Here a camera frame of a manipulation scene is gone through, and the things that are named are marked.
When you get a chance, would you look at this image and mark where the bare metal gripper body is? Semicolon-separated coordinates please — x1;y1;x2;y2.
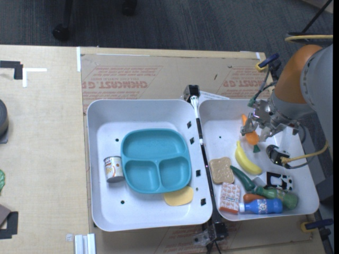
250;99;289;132

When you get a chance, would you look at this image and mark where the orange carrot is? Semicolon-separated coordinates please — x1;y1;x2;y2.
241;113;262;153

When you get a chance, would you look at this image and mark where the white plastic tray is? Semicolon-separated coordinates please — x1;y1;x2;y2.
198;98;320;222
86;98;215;233

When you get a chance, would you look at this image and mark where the yellow banana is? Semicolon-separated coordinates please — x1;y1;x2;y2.
235;140;263;176

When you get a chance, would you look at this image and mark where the white paper sheet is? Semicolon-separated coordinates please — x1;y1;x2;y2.
198;90;230;101

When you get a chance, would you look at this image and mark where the black and white carton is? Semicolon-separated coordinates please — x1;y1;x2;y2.
265;171;294;192

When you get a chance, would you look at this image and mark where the thin black and white rod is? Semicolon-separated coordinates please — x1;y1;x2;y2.
190;95;221;224

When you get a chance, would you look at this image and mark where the dark green chili pepper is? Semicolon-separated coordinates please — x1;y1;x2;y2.
229;165;257;192

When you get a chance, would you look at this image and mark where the brown bread slice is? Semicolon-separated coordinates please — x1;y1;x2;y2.
209;156;236;185

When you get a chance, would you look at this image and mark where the orange sausage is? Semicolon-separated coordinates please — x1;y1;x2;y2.
243;193;266;204

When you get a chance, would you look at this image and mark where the green plastic bottle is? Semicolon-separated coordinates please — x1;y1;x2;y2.
255;186;299;210

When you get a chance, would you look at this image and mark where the blue plastic bottle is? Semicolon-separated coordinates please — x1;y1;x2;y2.
238;197;284;215

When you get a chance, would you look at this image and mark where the orange and white carton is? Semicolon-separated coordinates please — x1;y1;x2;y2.
218;182;242;215

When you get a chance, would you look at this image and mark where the yellow cheese slice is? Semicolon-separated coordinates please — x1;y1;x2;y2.
163;185;194;207

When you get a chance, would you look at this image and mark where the blue divided plate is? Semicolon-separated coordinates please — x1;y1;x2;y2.
120;128;193;195

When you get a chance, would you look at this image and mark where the brown cardboard board red print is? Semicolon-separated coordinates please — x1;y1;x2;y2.
80;53;315;254

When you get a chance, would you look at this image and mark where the small white and yellow can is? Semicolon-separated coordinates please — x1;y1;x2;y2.
103;156;125;184

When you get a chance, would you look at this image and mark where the black office chair base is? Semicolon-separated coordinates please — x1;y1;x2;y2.
0;0;138;42

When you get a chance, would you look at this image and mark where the grey tape roll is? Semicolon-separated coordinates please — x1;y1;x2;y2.
0;99;10;144

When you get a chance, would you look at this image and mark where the black cylinder on white bracket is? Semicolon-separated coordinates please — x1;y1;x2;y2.
265;127;301;167

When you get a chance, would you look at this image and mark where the black block with thin wires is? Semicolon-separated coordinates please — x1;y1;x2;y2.
193;220;230;246
183;84;200;102

